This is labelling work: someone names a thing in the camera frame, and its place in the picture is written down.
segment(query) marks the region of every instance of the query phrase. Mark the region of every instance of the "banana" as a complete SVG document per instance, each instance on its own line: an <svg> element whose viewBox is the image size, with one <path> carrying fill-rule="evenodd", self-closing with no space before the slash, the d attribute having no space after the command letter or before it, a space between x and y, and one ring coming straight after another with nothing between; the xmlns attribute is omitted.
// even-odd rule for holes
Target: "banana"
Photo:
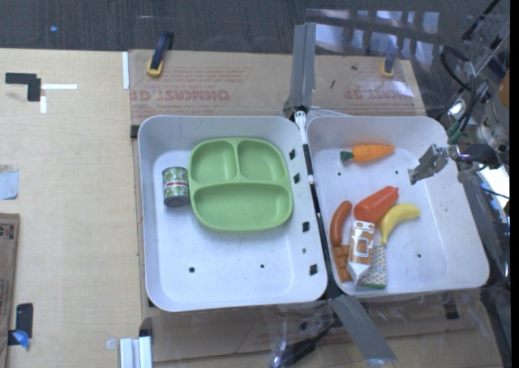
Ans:
<svg viewBox="0 0 519 368"><path fill-rule="evenodd" d="M420 215L420 208L412 203L398 203L391 207L379 221L379 228L382 234L383 246L388 242L389 234L403 220L410 220Z"/></svg>

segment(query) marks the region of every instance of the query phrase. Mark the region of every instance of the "white plastic tray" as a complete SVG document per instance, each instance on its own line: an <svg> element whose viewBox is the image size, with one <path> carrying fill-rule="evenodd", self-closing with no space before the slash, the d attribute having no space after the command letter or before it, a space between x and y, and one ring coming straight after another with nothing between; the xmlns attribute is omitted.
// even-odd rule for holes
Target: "white plastic tray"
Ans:
<svg viewBox="0 0 519 368"><path fill-rule="evenodd" d="M313 160L316 189L324 226L329 229L338 205L355 205L384 186L399 188L399 203L414 203L421 209L417 220L401 222L386 248L388 285L385 289L341 289L358 297L400 293L426 293L468 289L483 285L488 262L462 184L453 161L432 178L410 184L408 169L432 144L447 146L444 128L425 117L368 118L319 117L308 122L308 143ZM368 165L342 162L340 151L356 143L389 143L396 151ZM343 228L343 243L349 244L354 215ZM375 244L380 232L375 232Z"/></svg>
<svg viewBox="0 0 519 368"><path fill-rule="evenodd" d="M280 149L294 198L292 215L283 225L259 232L218 232L203 227L190 204L163 204L162 170L187 167L198 143L221 137L266 139ZM159 308L311 302L323 294L323 251L301 139L292 122L281 117L156 116L139 129L139 162L146 289Z"/></svg>

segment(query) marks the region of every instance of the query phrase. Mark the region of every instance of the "green divided plate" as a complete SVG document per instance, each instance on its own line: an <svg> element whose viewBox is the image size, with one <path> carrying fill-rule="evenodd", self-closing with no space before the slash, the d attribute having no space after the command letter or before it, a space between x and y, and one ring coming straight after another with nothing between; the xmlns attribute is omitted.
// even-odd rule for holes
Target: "green divided plate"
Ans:
<svg viewBox="0 0 519 368"><path fill-rule="evenodd" d="M188 178L195 215L210 229L270 229L292 213L285 159L266 140L205 140L191 152Z"/></svg>

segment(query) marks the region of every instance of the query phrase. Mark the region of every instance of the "table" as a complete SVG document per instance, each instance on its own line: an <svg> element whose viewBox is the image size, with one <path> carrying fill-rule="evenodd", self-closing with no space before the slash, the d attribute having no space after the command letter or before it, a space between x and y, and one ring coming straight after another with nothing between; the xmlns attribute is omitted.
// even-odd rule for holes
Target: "table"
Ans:
<svg viewBox="0 0 519 368"><path fill-rule="evenodd" d="M0 201L1 212L21 216L13 305L34 305L31 346L11 346L7 366L117 366L114 344L138 336L144 311L122 53L2 49L0 63L42 83L78 85L47 90L47 113L26 101L25 87L0 87L0 161L20 173L17 199ZM477 292L465 297L469 327L392 336L395 366L500 366ZM414 310L417 320L431 317ZM265 366L267 359L260 352L156 365ZM347 343L320 346L298 366L366 364Z"/></svg>

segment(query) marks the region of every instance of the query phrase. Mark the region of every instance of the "hot dog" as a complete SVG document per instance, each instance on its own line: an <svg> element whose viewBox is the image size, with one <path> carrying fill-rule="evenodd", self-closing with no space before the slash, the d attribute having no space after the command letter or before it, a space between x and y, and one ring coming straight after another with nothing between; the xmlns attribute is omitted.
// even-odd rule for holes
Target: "hot dog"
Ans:
<svg viewBox="0 0 519 368"><path fill-rule="evenodd" d="M351 207L350 201L343 201L333 213L332 222L330 223L330 242L334 247L342 244L342 225L350 213Z"/></svg>

